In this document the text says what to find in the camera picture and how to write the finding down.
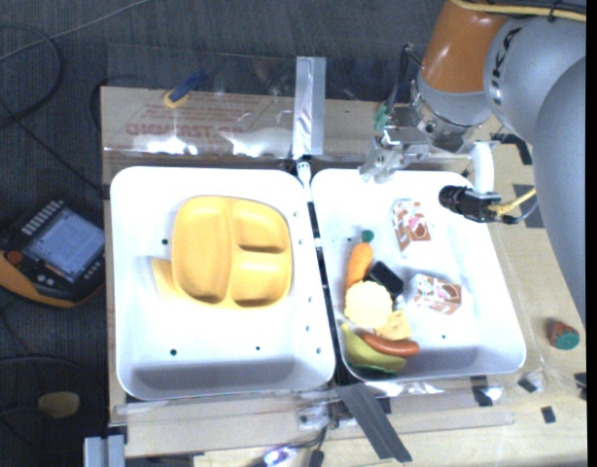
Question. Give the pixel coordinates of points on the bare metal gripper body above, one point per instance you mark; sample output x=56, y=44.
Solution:
x=409, y=132

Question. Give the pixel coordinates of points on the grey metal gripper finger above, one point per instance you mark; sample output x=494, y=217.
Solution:
x=370, y=164
x=389, y=167

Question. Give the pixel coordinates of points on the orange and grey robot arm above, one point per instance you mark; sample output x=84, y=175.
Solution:
x=537, y=90

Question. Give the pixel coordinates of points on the white and brown carton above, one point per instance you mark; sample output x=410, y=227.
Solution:
x=437, y=294
x=411, y=226

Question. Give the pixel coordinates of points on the orange carrot with green top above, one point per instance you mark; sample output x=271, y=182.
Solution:
x=359, y=261

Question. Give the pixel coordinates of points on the black rectangular block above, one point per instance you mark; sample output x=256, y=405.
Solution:
x=387, y=276

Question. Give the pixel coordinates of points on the pale yellow round biscuit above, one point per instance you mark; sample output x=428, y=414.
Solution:
x=367, y=304

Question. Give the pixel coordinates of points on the white plastic tray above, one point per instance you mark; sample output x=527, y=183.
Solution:
x=478, y=280
x=148, y=319

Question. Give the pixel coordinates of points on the yellow wedge slice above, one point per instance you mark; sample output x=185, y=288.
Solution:
x=396, y=326

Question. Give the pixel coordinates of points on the red sausage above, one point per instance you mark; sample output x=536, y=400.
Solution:
x=393, y=345

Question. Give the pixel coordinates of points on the brown cardboard board red print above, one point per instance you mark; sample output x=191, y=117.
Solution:
x=191, y=119

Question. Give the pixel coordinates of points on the yellow divided plate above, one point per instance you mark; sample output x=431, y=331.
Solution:
x=206, y=251

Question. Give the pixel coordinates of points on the yellow banana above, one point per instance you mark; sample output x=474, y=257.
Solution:
x=364, y=354

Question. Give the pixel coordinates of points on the dark green toy food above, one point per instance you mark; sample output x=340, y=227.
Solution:
x=376, y=371

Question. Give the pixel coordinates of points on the pale yellow flat slice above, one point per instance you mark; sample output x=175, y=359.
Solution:
x=161, y=275

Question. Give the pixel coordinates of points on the red and green toy strawberry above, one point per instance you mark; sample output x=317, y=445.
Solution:
x=563, y=334

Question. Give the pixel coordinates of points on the yellow round toy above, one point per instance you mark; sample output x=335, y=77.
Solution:
x=59, y=404

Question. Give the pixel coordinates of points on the black cylinder on white bracket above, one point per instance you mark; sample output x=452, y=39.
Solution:
x=466, y=201

